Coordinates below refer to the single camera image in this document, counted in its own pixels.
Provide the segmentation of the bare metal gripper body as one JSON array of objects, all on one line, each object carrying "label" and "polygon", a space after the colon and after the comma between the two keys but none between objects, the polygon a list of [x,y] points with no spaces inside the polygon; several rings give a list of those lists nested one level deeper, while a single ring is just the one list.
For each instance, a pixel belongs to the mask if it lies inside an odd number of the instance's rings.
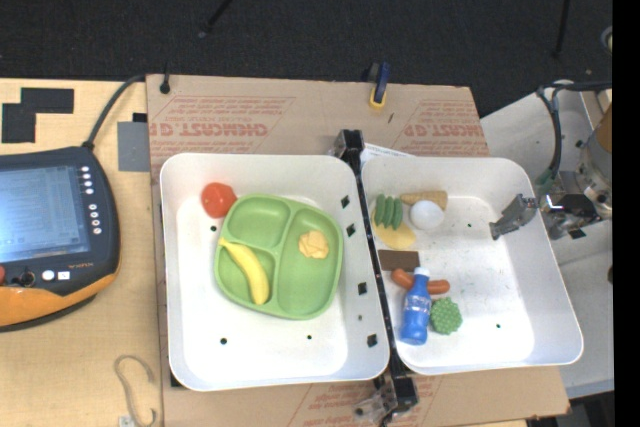
[{"label": "bare metal gripper body", "polygon": [[612,219],[611,189],[584,174],[560,171],[542,194],[542,217],[551,240],[585,237],[588,226]]}]

